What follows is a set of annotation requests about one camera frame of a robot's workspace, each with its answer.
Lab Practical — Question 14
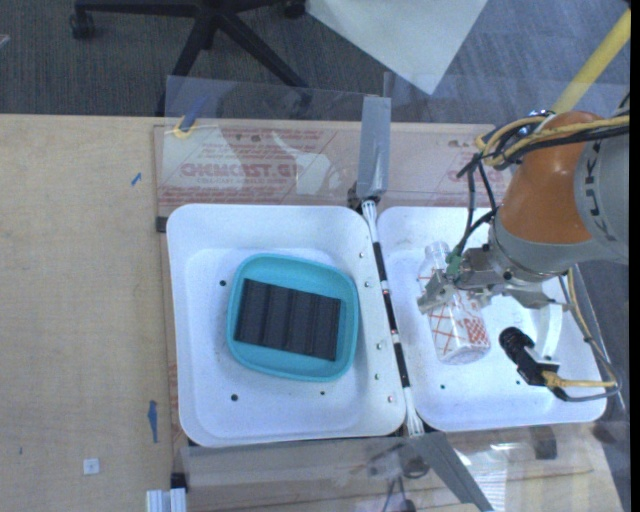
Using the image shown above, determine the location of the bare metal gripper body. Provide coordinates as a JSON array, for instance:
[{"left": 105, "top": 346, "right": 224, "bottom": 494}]
[{"left": 451, "top": 243, "right": 553, "bottom": 310}]

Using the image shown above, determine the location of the clear bottle with orange print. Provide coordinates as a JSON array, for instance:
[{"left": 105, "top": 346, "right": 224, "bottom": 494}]
[{"left": 418, "top": 240, "right": 493, "bottom": 366}]

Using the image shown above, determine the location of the white plastic tray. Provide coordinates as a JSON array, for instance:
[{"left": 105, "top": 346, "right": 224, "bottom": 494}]
[
  {"left": 375, "top": 205, "right": 609, "bottom": 433},
  {"left": 165, "top": 202, "right": 408, "bottom": 448}
]

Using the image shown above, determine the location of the black ribbed rectangular block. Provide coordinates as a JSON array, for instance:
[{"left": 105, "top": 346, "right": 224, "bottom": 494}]
[{"left": 233, "top": 277, "right": 343, "bottom": 363}]

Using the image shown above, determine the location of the teal plastic plate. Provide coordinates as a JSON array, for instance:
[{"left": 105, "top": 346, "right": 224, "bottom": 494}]
[{"left": 225, "top": 252, "right": 362, "bottom": 384}]

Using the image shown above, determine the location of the brown cardboard board red print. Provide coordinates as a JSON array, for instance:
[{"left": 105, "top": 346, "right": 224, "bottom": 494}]
[{"left": 152, "top": 123, "right": 622, "bottom": 503}]

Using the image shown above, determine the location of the black office chair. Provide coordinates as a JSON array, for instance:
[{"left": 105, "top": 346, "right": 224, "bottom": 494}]
[{"left": 69, "top": 0, "right": 309, "bottom": 117}]

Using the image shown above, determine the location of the black cylinder on white bracket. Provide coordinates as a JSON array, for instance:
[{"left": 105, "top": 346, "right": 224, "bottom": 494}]
[{"left": 498, "top": 298, "right": 565, "bottom": 387}]

